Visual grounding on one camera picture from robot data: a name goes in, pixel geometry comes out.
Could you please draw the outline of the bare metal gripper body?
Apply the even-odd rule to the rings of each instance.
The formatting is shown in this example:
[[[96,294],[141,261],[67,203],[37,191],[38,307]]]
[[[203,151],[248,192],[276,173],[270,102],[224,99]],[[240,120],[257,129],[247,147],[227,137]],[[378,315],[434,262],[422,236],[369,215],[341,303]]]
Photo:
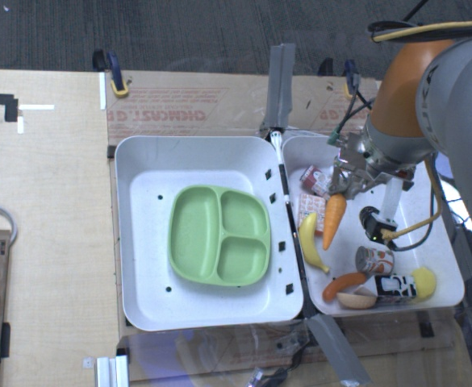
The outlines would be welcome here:
[[[364,179],[364,192],[378,185],[386,185],[392,179],[400,181],[402,191],[408,191],[414,185],[416,164],[402,163],[388,156],[366,132],[341,135],[334,141],[334,146],[339,148],[333,165],[341,169],[344,188],[340,194],[343,196],[349,177]]]

